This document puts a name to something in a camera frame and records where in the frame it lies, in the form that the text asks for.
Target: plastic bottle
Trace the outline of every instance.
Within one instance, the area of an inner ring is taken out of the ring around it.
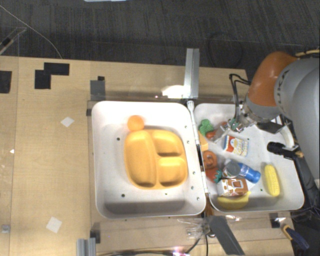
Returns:
[[[238,176],[245,178],[246,180],[257,183],[260,180],[261,173],[253,170],[249,166],[245,165],[244,163],[238,162],[238,165],[240,167],[240,173]]]
[[[260,180],[261,173],[253,170],[244,163],[231,160],[223,168],[222,176],[228,179],[233,179],[235,177],[245,178],[252,183],[257,183]]]

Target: yellow plastic tray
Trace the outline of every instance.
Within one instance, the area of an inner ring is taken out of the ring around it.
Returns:
[[[124,163],[129,180],[140,189],[168,189],[188,177],[183,143],[167,130],[130,132],[124,142]]]

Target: blue bottle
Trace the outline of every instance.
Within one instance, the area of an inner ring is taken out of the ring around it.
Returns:
[[[249,166],[245,165],[244,163],[238,162],[240,167],[240,173],[238,176],[245,178],[246,180],[257,183],[260,180],[261,173],[251,169]]]

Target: orange ball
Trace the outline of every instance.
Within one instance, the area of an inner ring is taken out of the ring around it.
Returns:
[[[145,123],[140,116],[132,115],[128,119],[127,126],[131,132],[134,132],[134,131],[143,130],[145,127]]]

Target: wooden countertop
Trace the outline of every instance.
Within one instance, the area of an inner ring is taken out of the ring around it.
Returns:
[[[43,70],[44,62],[70,64],[69,75],[51,76],[50,90],[35,89],[35,70]],[[0,254],[74,256],[77,239],[88,239],[91,229],[86,116],[90,80],[104,76],[110,95],[156,94],[164,86],[183,85],[185,68],[0,56],[0,70],[12,71],[11,92],[0,94],[0,160],[6,161],[0,172],[0,221],[11,225],[10,234],[0,233]],[[244,70],[201,67],[200,94],[231,97],[231,72],[246,77]],[[247,90],[240,85],[239,96]],[[61,124],[66,117],[74,120],[69,127]],[[7,153],[12,146],[14,154]],[[57,233],[46,228],[51,217],[62,222]],[[293,254],[279,229],[258,225],[241,230],[235,231],[237,238],[252,233],[240,241],[246,255]],[[209,255],[225,255],[216,238],[209,242]],[[191,255],[205,255],[205,250],[202,241]]]

